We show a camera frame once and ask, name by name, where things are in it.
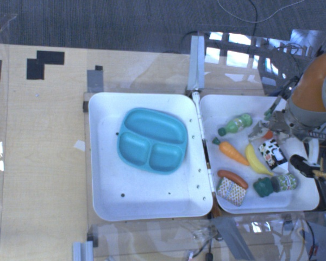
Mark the blue divided plate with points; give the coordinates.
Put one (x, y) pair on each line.
(152, 135)

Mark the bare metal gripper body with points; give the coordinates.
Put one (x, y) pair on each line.
(280, 124)

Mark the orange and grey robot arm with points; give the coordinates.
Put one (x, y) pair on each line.
(309, 86)

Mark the green labelled can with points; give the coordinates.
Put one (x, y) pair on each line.
(286, 182)

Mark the black cylinder on white bracket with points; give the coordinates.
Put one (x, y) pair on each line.
(301, 165)

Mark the cow print carton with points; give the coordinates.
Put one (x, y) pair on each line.
(271, 154)

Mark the yellow banana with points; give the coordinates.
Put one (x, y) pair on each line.
(254, 160)

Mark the green plastic bottle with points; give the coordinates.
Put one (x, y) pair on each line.
(235, 125)

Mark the orange carrot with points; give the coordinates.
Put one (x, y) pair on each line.
(231, 151)

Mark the small orange object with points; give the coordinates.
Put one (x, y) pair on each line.
(268, 135)

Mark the dark green pepper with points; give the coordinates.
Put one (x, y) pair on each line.
(263, 187)

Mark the green patterned packet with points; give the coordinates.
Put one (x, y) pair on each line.
(231, 193)

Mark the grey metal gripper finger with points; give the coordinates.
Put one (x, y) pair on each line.
(254, 135)
(261, 125)

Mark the white plastic tray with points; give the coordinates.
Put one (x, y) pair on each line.
(260, 205)
(108, 194)

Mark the red sausage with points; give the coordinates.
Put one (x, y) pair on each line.
(233, 177)

